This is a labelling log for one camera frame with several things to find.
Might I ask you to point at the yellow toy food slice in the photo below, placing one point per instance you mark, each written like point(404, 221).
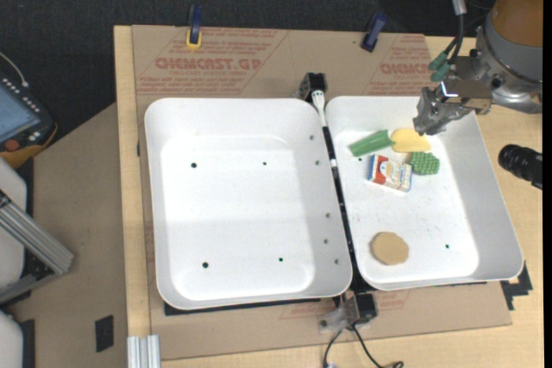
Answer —
point(409, 143)

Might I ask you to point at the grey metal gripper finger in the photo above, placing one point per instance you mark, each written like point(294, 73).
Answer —
point(444, 114)
point(424, 112)

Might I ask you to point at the brown cardboard board, red print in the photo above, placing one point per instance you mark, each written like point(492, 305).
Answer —
point(241, 64)

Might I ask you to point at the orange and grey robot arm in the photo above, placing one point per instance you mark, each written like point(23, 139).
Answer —
point(517, 4)

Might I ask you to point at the white plastic tray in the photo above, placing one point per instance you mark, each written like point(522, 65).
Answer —
point(435, 215)
point(241, 207)

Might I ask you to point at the black cylinder on white bracket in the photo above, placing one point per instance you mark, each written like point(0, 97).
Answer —
point(519, 164)

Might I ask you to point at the thin black and white rod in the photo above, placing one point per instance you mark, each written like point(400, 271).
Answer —
point(333, 161)

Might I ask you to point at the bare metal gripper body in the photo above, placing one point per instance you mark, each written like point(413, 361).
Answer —
point(472, 88)

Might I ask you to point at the small white and orange carton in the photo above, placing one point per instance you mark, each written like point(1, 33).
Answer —
point(390, 172)

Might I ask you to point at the round brown toy biscuit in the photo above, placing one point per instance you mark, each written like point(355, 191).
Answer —
point(389, 248)

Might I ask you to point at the green toy celery stick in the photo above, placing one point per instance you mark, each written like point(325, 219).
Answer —
point(370, 143)

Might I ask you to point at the green toy grapes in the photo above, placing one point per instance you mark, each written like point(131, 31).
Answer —
point(424, 164)

